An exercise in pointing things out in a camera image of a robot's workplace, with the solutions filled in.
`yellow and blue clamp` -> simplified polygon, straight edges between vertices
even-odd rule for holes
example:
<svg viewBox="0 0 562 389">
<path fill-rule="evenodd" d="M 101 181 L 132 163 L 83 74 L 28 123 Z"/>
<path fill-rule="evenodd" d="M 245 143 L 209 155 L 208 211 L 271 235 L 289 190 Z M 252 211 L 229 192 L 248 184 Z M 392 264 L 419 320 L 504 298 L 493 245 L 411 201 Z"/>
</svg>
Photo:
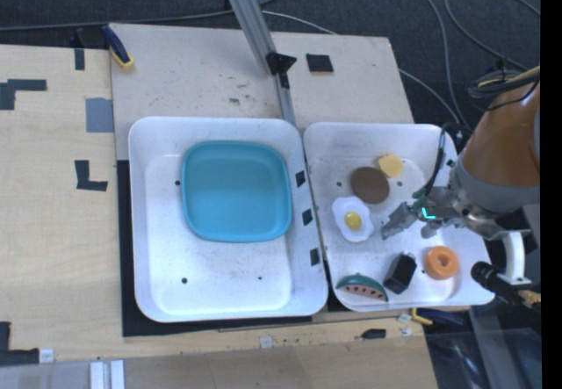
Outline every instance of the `yellow and blue clamp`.
<svg viewBox="0 0 562 389">
<path fill-rule="evenodd" d="M 133 57 L 126 51 L 121 40 L 108 25 L 102 26 L 102 36 L 112 50 L 112 57 L 121 68 L 133 66 Z"/>
</svg>

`black bracket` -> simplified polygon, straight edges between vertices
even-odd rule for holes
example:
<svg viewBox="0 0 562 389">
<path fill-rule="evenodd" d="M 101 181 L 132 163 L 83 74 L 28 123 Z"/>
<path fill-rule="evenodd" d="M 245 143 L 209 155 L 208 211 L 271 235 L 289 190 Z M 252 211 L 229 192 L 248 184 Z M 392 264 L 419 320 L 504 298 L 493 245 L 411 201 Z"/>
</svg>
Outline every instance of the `black bracket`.
<svg viewBox="0 0 562 389">
<path fill-rule="evenodd" d="M 297 59 L 294 56 L 278 54 L 277 52 L 269 52 L 265 55 L 265 60 L 270 67 L 271 74 L 274 76 L 279 75 L 281 86 L 289 89 L 290 86 L 289 78 L 287 77 L 287 70 L 289 70 Z"/>
</svg>

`gray tape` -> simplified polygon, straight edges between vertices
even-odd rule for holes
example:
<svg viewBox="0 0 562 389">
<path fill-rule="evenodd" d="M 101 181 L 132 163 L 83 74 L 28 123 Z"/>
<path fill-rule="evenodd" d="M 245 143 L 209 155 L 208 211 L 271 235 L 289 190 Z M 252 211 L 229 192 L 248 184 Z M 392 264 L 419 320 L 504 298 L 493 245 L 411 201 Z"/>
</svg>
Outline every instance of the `gray tape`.
<svg viewBox="0 0 562 389">
<path fill-rule="evenodd" d="M 86 132 L 113 132 L 113 102 L 103 97 L 86 99 Z"/>
</svg>

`blue plate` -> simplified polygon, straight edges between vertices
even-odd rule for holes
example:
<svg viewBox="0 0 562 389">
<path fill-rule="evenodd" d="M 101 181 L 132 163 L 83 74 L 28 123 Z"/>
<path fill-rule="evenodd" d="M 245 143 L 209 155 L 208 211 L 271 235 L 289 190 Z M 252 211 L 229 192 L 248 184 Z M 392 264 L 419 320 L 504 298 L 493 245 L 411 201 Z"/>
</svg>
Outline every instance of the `blue plate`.
<svg viewBox="0 0 562 389">
<path fill-rule="evenodd" d="M 207 141 L 182 165 L 185 220 L 211 241 L 271 241 L 292 221 L 289 175 L 273 148 L 243 141 Z"/>
</svg>

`yellow cheese piece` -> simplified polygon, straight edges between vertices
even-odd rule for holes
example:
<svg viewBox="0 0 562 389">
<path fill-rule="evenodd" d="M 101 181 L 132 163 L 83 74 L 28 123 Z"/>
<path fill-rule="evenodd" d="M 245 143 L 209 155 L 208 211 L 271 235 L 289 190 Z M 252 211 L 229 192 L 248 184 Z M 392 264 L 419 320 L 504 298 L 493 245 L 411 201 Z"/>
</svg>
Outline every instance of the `yellow cheese piece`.
<svg viewBox="0 0 562 389">
<path fill-rule="evenodd" d="M 388 154 L 383 155 L 378 159 L 378 166 L 386 176 L 394 178 L 400 175 L 400 172 L 404 167 L 404 163 L 395 154 Z"/>
</svg>

